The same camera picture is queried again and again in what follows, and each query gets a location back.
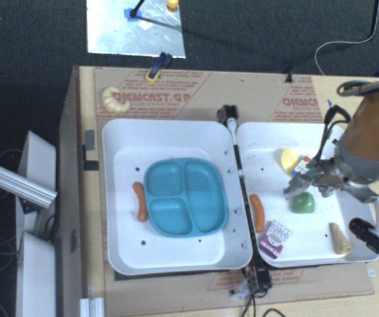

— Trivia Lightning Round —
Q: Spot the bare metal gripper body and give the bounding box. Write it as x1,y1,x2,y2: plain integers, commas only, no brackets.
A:
309,158,379,200

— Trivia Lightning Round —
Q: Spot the green pepper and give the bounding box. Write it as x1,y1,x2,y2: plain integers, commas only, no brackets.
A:
290,192,316,215

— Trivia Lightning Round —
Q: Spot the white carton with coloured print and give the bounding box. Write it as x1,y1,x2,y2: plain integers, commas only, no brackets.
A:
293,154,314,178

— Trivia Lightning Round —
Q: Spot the yellow chip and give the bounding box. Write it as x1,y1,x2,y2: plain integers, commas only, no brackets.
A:
280,148,300,177

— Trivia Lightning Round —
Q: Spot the orange sausage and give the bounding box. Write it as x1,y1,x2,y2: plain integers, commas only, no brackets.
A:
132,181,149,223
249,194,265,234

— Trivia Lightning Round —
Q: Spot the tan cone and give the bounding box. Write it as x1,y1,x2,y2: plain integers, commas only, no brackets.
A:
328,222,353,256

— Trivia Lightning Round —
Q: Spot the white plastic tray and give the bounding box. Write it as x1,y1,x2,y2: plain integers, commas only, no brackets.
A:
102,118,254,276
235,121,379,269

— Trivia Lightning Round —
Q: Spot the maroon and white packet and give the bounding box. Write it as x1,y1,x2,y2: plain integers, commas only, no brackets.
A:
258,219,293,260

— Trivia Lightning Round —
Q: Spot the thin black and white rod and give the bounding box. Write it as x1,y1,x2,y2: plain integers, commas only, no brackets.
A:
227,117,263,271

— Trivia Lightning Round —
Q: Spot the brown cardboard board red print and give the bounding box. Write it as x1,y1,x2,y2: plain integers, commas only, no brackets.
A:
93,66,375,310

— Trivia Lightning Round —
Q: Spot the blue divided plate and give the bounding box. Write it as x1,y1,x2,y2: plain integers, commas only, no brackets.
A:
143,157,229,238

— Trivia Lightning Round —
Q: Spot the cream croissant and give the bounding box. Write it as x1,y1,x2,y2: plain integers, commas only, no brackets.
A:
101,86,132,114

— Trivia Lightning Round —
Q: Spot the black cylinder on white bracket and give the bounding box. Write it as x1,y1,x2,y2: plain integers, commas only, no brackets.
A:
348,195,379,254

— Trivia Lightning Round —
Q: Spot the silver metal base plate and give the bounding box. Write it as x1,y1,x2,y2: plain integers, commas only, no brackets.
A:
85,0,187,59

